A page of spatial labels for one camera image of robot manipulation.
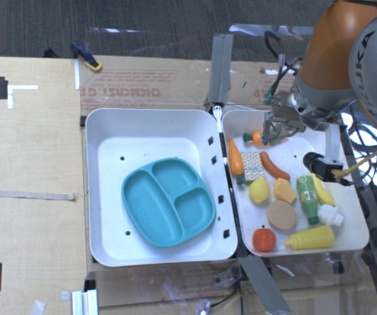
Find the green bottle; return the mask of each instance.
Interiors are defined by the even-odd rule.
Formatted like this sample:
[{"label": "green bottle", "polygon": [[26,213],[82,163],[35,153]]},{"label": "green bottle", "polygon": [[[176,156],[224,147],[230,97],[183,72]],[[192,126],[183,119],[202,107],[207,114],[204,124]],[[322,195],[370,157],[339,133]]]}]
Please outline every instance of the green bottle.
[{"label": "green bottle", "polygon": [[320,218],[317,215],[319,202],[317,201],[317,193],[314,189],[313,178],[309,175],[298,177],[296,186],[301,206],[308,217],[308,223],[310,225],[320,223]]}]

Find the wooden table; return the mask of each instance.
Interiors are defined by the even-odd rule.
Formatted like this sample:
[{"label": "wooden table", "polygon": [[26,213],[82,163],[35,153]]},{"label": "wooden table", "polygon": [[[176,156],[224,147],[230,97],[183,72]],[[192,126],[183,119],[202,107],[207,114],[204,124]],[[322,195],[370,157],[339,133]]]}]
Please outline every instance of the wooden table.
[{"label": "wooden table", "polygon": [[[83,289],[87,275],[85,186],[80,92],[74,60],[2,58],[0,76],[14,91],[14,107],[0,100],[0,190],[74,193],[74,201],[0,198],[0,314],[29,314],[36,301],[44,315],[69,314],[62,292]],[[283,291],[293,314],[377,314],[368,268],[351,285]],[[254,294],[244,313],[263,314]],[[100,309],[100,314],[195,314],[203,300]],[[216,308],[238,314],[239,296]]]}]

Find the gray carpet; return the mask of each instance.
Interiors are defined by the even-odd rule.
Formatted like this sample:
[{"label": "gray carpet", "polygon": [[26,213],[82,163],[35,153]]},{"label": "gray carpet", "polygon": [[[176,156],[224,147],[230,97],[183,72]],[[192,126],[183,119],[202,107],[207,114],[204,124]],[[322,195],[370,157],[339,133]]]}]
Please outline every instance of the gray carpet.
[{"label": "gray carpet", "polygon": [[[152,55],[170,43],[177,53],[205,58],[215,33],[233,24],[314,26],[331,3],[326,0],[0,0],[0,56],[40,57],[52,48],[72,57],[70,43],[91,45],[93,54]],[[97,36],[90,28],[143,33]],[[302,56],[306,41],[284,39],[287,57]],[[234,60],[273,62],[263,38],[237,35]]]}]

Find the clear plastic panel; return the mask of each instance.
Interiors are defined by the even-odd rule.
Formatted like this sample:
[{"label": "clear plastic panel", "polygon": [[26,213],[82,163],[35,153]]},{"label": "clear plastic panel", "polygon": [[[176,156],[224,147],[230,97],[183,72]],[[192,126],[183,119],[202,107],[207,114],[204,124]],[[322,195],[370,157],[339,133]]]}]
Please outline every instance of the clear plastic panel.
[{"label": "clear plastic panel", "polygon": [[[277,77],[278,61],[266,47],[266,31],[280,36],[288,61],[302,55],[312,28],[231,26],[228,104],[270,108],[263,105],[263,95]],[[90,28],[82,44],[102,64],[95,73],[79,60],[83,116],[97,108],[203,108],[210,86],[213,35]],[[292,72],[281,80],[278,91],[290,90]]]},{"label": "clear plastic panel", "polygon": [[[263,96],[277,77],[278,62],[263,38],[269,30],[281,38],[286,61],[304,54],[313,31],[311,27],[232,25],[226,107],[270,109],[263,104]],[[79,59],[81,115],[97,108],[204,110],[213,35],[88,29],[82,45],[101,62],[102,70],[92,72]],[[294,76],[287,73],[278,91],[290,91],[293,82]],[[373,244],[377,234],[371,238],[361,251],[263,261],[292,314],[326,314],[329,305],[334,314],[377,314],[377,244]],[[87,279],[97,281],[100,314],[270,314],[235,257],[107,268],[88,253],[87,266]]]}]

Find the toy sausage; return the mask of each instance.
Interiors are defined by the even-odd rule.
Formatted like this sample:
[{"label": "toy sausage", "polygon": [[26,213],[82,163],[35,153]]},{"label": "toy sausage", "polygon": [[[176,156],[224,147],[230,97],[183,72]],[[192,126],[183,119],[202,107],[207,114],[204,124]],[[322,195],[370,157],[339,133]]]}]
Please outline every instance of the toy sausage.
[{"label": "toy sausage", "polygon": [[261,163],[263,167],[276,179],[285,179],[290,180],[291,176],[284,172],[282,169],[279,169],[273,161],[270,159],[267,152],[260,152]]}]

